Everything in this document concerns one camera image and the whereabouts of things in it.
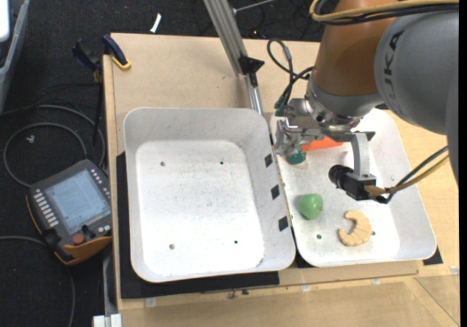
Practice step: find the white plastic tray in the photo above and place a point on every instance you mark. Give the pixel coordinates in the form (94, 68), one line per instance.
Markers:
(328, 241)
(200, 205)

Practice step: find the beige croissant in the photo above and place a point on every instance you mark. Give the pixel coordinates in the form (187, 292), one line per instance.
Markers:
(359, 230)

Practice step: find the teal round toy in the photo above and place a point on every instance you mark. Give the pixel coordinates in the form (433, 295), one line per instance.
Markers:
(296, 158)

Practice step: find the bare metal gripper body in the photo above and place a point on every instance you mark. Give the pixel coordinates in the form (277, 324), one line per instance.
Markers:
(310, 117)

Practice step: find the pale wood board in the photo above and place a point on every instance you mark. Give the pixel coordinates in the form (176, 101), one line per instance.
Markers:
(175, 73)

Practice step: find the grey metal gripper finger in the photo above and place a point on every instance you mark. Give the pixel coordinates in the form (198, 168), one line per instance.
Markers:
(281, 142)
(298, 141)

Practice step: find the orange carrot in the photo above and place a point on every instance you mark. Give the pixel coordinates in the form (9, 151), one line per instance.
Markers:
(323, 144)

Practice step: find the clear plastic storage bin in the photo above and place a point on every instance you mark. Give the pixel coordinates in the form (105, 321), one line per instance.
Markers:
(16, 26)

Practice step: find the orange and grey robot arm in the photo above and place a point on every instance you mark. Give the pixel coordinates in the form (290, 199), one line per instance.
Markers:
(408, 73)

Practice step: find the black cylinder on white bracket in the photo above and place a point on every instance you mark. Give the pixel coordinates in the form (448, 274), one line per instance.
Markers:
(352, 181)

